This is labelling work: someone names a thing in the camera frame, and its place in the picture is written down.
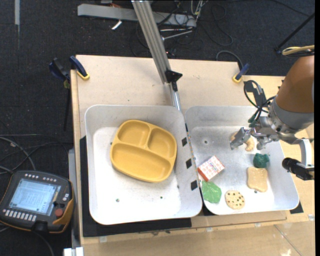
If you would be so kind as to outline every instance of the blue clamp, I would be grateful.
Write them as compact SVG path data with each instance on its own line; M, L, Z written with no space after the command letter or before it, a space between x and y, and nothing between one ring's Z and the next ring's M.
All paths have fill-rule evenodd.
M244 67L241 69L241 71L238 74L235 74L234 77L232 78L232 80L235 83L240 83L240 81L242 80L242 76L244 76L248 70L249 70L250 65L247 63L244 65Z
M75 56L71 56L69 58L69 61L72 63L72 65L75 66L76 68L76 73L83 79L83 80L88 80L90 75L89 73L86 72L84 66L80 63L79 60L76 59Z

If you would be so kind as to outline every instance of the white tray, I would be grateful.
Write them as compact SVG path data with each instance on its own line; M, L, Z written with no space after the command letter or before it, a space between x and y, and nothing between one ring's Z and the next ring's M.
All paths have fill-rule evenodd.
M256 111L251 106L195 106L187 110L185 121L198 167L216 155L225 169L210 179L221 188L219 203L204 201L208 210L216 215L291 210L299 204L299 195L292 176L282 167L285 158L280 142L271 142L263 150L247 152L243 144L234 150L230 137L241 127L248 127L248 119ZM247 168L253 167L256 153L267 154L268 190L258 192L247 186ZM238 190L245 198L245 206L234 210L227 206L225 193Z
M127 120L141 120L173 134L177 157L169 178L149 183L112 167L111 142ZM190 218L202 209L196 167L193 164L181 112L173 106L94 105L85 113L89 209L102 225Z

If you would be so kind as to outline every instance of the yellow cable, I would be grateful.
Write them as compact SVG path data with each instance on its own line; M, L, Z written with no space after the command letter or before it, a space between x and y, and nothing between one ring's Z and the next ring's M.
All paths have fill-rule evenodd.
M289 55L289 54L295 54L297 52L302 52L306 50L314 50L315 45L308 45L308 46L303 46L303 47L298 47L298 46L292 46L284 49L282 51L282 55Z

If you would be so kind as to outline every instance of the wooden table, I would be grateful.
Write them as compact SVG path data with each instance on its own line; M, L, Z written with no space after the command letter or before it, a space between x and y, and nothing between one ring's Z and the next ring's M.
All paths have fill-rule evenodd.
M169 86L162 84L153 59L77 55L90 74L82 80L71 70L71 97L78 224L82 234L80 139L86 135L85 111L92 105L172 105ZM192 106L248 106L243 82L232 77L236 62L169 60L182 73L178 90L182 113ZM282 76L245 76L264 89L266 97L277 93ZM313 126L298 134L313 137ZM299 146L281 142L285 157L301 159ZM102 237L80 236L84 255L315 255L315 182L293 175L302 213L289 210L191 218L192 228L127 233Z

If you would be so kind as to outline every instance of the table top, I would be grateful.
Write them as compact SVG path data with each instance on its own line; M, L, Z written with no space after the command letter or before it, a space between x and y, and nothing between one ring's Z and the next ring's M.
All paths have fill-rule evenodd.
M170 88L168 84L162 84L160 76L152 58L118 57L118 56L92 56L77 55L76 58L82 63L90 74L89 80L82 80L74 70L71 70L71 98L73 114L73 136L75 151L75 168L77 176L79 228L82 234L82 202L81 202L81 178L80 170L80 145L79 140L85 136L85 112L92 105L133 105L133 106L172 106ZM182 113L192 106L249 106L243 92L243 82L239 84L232 81L232 77L239 72L236 62L206 61L206 60L181 60L170 59L173 71L182 73L182 78L177 82L181 102ZM274 96L281 86L282 76L244 76L245 81L255 80L264 89L266 97ZM313 137L313 127L303 130L297 134L298 137ZM297 145L289 145L281 142L285 157L301 159L300 148ZM190 245L174 250L191 251L198 249L204 252L199 245L207 245L216 232L223 237L226 236L224 246L231 245L228 235L243 233L251 236L253 241L259 235L255 234L257 226L263 227L265 232L275 231L279 233L288 223L305 223L305 229L313 231L310 218L315 215L315 187L314 181L303 181L292 176L299 194L303 212L291 214L290 211L269 211L256 213L243 213L233 215L204 216L203 213L191 218L192 228L171 231L157 231L144 233L129 233L110 235L108 237L80 237L81 246L84 247L85 255L91 252L103 252L106 248L112 255L125 255L132 249L135 241L152 240L155 250L168 255L162 251L162 243L171 241L172 236L177 239L177 244L183 243L184 239L192 239L197 244L188 251ZM274 244L274 239L266 241L266 244Z

